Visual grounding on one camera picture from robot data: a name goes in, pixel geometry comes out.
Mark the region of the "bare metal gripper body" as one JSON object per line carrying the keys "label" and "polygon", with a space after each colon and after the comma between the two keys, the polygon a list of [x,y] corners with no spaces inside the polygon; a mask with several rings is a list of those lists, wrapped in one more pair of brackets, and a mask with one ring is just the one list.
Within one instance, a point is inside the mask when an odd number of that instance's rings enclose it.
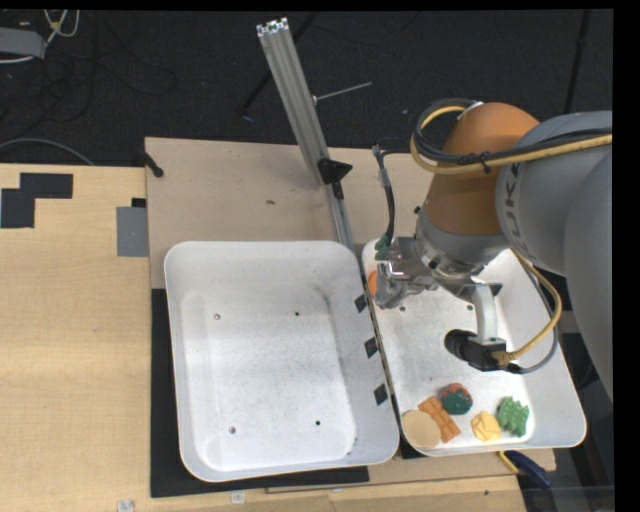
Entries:
{"label": "bare metal gripper body", "polygon": [[398,237],[388,251],[388,261],[405,273],[404,280],[392,280],[400,289],[400,297],[442,289],[456,297],[470,297],[476,286],[474,277],[483,263],[466,263],[446,255],[426,242]]}

